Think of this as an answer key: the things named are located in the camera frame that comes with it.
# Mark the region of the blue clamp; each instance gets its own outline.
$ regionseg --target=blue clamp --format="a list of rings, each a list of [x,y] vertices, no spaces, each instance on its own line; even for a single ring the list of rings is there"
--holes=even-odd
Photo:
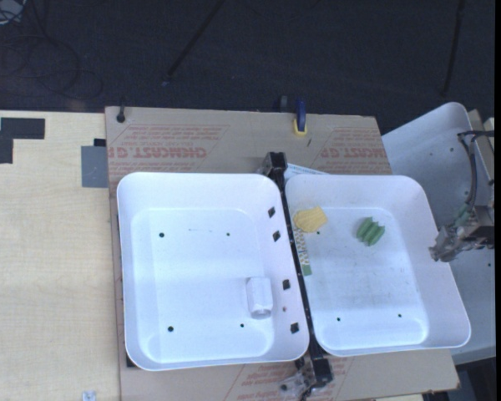
[[[308,132],[306,128],[306,105],[302,99],[297,98],[295,106],[296,119],[293,120],[293,128],[296,135],[303,136]]]

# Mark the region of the white tray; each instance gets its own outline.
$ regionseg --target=white tray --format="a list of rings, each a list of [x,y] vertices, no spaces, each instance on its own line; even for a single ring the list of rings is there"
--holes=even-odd
[[[138,367],[304,354],[306,316],[273,181],[133,173],[120,181],[117,200],[125,344]]]
[[[303,234],[316,339],[354,356],[463,346],[470,325],[448,263],[428,248],[438,233],[423,188],[401,175],[296,175],[290,214],[320,206],[328,222]],[[357,239],[364,218],[386,227],[373,246]]]

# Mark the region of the dark background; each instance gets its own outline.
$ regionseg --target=dark background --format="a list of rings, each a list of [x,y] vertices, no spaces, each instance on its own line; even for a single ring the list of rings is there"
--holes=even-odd
[[[162,86],[218,0],[27,0],[0,25],[0,109],[276,111],[285,95],[383,134],[449,101],[487,119],[495,0],[463,1],[456,34],[460,0],[226,0]]]

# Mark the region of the small blue object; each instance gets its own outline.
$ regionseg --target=small blue object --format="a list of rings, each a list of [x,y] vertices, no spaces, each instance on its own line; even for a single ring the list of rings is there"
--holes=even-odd
[[[306,130],[306,104],[302,99],[297,98],[295,102],[297,113],[297,129],[299,132]]]

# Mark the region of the cardboard sheet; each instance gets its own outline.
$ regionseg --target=cardboard sheet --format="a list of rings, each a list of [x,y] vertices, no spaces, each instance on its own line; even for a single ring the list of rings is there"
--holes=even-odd
[[[279,382],[294,363],[246,364],[147,372],[130,367],[124,348],[122,272],[115,190],[135,171],[251,173],[270,151],[290,164],[331,174],[390,174],[373,117],[308,114],[308,134],[293,133],[293,114],[192,109],[106,109],[109,196],[114,254],[115,305],[123,401],[291,400]],[[447,349],[334,358],[335,375],[316,401],[390,397],[456,388],[458,375]]]

